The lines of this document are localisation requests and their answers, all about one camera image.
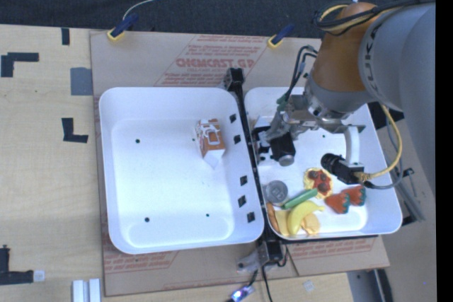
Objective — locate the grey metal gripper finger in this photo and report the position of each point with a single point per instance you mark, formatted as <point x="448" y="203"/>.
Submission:
<point x="299" y="133"/>
<point x="273" y="129"/>

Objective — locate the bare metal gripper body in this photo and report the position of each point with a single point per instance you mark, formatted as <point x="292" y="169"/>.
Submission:
<point x="301" y="111"/>

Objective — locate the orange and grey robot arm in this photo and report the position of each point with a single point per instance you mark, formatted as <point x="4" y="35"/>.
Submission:
<point x="389" y="56"/>

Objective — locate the black and white packet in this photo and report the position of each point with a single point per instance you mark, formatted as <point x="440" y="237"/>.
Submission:
<point x="261" y="146"/>

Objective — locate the thin black rod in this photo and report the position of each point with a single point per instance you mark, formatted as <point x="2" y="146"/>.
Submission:
<point x="252" y="159"/>

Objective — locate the yellow pizza slice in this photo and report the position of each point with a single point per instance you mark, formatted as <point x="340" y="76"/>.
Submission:
<point x="318" y="183"/>

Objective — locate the silver can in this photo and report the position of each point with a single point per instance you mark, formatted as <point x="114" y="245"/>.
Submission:
<point x="277" y="193"/>

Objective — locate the orange and white carton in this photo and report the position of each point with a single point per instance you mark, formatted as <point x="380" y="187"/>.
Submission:
<point x="209" y="141"/>

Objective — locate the green toy cucumber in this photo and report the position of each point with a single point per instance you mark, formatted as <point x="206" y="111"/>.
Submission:
<point x="301" y="198"/>

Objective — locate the red toy strawberry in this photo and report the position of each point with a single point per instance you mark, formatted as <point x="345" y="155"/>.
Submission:
<point x="357" y="195"/>
<point x="338" y="203"/>

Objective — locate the yellow banana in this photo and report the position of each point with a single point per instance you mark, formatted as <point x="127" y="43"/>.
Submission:
<point x="300" y="217"/>

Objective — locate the brown biscuit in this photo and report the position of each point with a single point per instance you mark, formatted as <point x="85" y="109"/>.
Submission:
<point x="270" y="215"/>

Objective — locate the yellow toy chip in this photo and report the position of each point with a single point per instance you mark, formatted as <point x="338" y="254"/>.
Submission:
<point x="282" y="222"/>

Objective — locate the tan toy bread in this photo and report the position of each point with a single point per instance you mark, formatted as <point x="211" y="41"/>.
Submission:
<point x="311" y="225"/>

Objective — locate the white plastic tray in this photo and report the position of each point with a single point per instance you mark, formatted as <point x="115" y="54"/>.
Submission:
<point x="371" y="215"/>
<point x="166" y="187"/>

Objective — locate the brown cardboard board red print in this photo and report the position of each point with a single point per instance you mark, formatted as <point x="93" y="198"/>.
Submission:
<point x="141" y="60"/>

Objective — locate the black cylinder on white bracket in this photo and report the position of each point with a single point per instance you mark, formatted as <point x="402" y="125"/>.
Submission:
<point x="340" y="167"/>

